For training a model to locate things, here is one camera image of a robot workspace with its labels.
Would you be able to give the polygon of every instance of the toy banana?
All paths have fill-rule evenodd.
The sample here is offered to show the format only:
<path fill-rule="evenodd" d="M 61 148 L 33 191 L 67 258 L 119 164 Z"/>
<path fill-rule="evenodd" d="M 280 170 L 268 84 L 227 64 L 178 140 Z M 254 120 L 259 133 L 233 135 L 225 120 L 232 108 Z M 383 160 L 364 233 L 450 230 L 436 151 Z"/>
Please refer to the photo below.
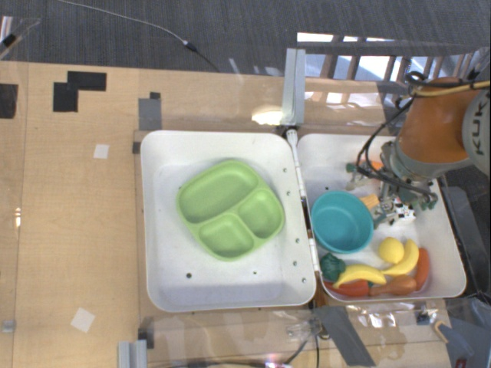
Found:
<path fill-rule="evenodd" d="M 420 250 L 416 243 L 413 240 L 408 239 L 404 245 L 404 256 L 402 260 L 394 266 L 382 270 L 382 274 L 390 275 L 391 277 L 407 274 L 416 267 L 419 256 Z"/>
<path fill-rule="evenodd" d="M 365 264 L 349 264 L 346 266 L 346 270 L 339 274 L 338 281 L 332 286 L 333 288 L 339 288 L 341 284 L 345 284 L 356 279 L 364 279 L 366 281 L 373 282 L 374 284 L 381 285 L 385 285 L 387 283 L 385 276 L 380 270 Z"/>

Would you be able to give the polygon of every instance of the green divided plate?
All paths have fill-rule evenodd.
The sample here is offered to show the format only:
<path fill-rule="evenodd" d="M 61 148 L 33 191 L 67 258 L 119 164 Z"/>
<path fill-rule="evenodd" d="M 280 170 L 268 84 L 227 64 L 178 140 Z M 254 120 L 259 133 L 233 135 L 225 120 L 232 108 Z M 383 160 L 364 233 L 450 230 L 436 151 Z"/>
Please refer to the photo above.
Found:
<path fill-rule="evenodd" d="M 235 160 L 212 166 L 184 184 L 177 211 L 194 238 L 224 261 L 256 250 L 285 224 L 282 205 L 268 184 Z"/>

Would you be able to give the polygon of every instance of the plastic food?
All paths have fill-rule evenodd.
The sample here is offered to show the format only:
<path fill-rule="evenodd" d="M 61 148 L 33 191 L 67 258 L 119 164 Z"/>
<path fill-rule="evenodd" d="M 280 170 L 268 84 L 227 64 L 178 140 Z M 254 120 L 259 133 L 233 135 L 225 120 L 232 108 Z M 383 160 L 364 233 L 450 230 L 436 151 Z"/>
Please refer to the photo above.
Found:
<path fill-rule="evenodd" d="M 339 288 L 342 284 L 358 279 L 381 285 L 387 283 L 382 271 L 365 264 L 349 264 L 346 266 L 346 270 L 339 274 L 338 280 L 332 286 Z"/>
<path fill-rule="evenodd" d="M 378 196 L 375 195 L 374 193 L 368 196 L 363 196 L 360 198 L 360 200 L 363 202 L 364 205 L 367 206 L 367 209 L 369 210 L 372 210 L 373 207 L 380 204 L 380 200 L 378 200 Z"/>
<path fill-rule="evenodd" d="M 425 248 L 420 248 L 420 257 L 416 264 L 416 275 L 414 279 L 416 280 L 416 290 L 419 291 L 426 280 L 428 279 L 428 274 L 430 273 L 430 256 L 428 255 L 428 250 Z"/>
<path fill-rule="evenodd" d="M 387 237 L 378 246 L 378 254 L 385 261 L 396 265 L 404 257 L 404 246 L 396 238 Z"/>
<path fill-rule="evenodd" d="M 324 281 L 324 285 L 330 291 L 334 291 L 344 296 L 349 297 L 363 297 L 368 296 L 370 287 L 368 286 L 368 281 L 360 279 L 349 284 L 342 284 L 339 288 L 335 288 L 332 282 Z"/>
<path fill-rule="evenodd" d="M 399 275 L 388 284 L 370 289 L 370 296 L 379 294 L 395 294 L 397 296 L 406 296 L 416 290 L 416 280 L 409 275 Z"/>
<path fill-rule="evenodd" d="M 382 270 L 382 274 L 390 275 L 391 277 L 407 274 L 416 267 L 417 259 L 419 257 L 420 251 L 416 243 L 413 240 L 408 239 L 404 245 L 404 257 L 402 260 L 394 266 Z"/>
<path fill-rule="evenodd" d="M 339 274 L 346 270 L 346 264 L 332 253 L 324 255 L 321 259 L 322 275 L 328 281 L 336 282 Z"/>

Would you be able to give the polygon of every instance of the white paper scrap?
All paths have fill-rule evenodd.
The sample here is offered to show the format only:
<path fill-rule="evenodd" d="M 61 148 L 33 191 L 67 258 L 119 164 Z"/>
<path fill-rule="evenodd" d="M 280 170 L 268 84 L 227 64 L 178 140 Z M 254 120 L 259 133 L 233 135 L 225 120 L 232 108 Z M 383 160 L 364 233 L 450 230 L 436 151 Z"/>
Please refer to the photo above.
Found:
<path fill-rule="evenodd" d="M 108 154 L 109 154 L 108 144 L 95 145 L 94 158 L 107 159 Z"/>
<path fill-rule="evenodd" d="M 70 324 L 77 330 L 87 333 L 90 330 L 94 319 L 94 314 L 91 314 L 88 310 L 85 310 L 84 308 L 78 308 L 77 313 L 75 314 Z"/>

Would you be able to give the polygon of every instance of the orange carrot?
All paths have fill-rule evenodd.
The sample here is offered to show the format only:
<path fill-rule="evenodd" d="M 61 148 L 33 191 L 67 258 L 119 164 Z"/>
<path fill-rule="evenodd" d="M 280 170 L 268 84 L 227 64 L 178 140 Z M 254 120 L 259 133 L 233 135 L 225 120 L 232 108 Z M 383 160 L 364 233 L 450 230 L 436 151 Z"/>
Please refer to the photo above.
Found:
<path fill-rule="evenodd" d="M 430 256 L 425 248 L 420 248 L 420 257 L 416 264 L 416 275 L 414 279 L 416 280 L 416 290 L 419 291 L 428 278 L 430 273 Z"/>

